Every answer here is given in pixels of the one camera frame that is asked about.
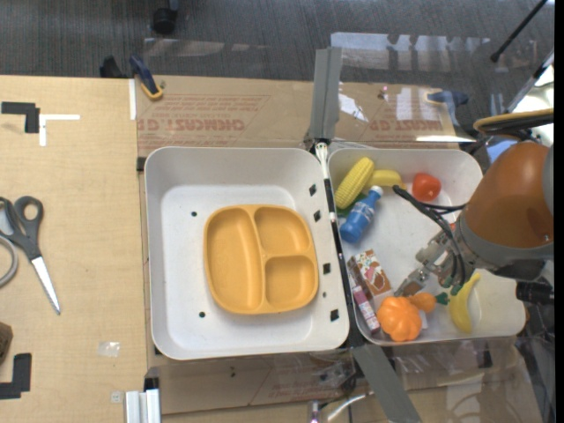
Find black office chair base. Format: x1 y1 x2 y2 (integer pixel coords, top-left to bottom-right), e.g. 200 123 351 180
151 0 266 35

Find blue bottle white cap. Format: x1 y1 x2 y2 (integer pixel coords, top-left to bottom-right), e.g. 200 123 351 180
339 185 385 244

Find orange carrot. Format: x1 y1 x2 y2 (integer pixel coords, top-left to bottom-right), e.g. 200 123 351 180
408 291 450 315

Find orange pumpkin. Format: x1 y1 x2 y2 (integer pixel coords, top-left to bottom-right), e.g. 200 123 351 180
375 296 424 343

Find black stand leg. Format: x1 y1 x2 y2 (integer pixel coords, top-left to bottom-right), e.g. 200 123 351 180
489 0 555 63

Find brown and white carton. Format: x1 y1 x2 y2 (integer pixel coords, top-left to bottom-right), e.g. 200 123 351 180
346 249 394 311

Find brown block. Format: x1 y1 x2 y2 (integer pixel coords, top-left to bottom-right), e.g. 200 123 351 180
0 321 14 366

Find yellow banana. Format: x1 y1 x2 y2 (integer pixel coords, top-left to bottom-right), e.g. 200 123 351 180
448 271 483 335

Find grey handled scissors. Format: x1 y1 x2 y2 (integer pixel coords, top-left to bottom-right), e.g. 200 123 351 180
0 195 62 316

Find orange divided plate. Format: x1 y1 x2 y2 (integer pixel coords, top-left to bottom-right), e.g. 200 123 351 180
203 204 321 316

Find pink packet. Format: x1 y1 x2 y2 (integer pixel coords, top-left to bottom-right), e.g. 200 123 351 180
351 284 382 335

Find white plastic tray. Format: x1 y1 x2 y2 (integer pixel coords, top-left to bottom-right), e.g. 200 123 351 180
144 146 351 361
327 147 528 347

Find yellow corn cob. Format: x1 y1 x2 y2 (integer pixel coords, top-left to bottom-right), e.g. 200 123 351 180
334 156 375 211

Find red tomato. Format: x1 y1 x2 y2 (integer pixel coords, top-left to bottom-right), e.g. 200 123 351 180
412 172 443 203

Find brown cardboard board red print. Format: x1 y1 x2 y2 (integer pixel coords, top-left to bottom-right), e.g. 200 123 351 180
134 75 532 416

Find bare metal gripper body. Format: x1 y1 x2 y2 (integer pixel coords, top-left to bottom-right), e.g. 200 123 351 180
415 229 466 286

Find green leaf toy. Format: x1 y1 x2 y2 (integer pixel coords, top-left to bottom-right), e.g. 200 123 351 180
336 191 367 218

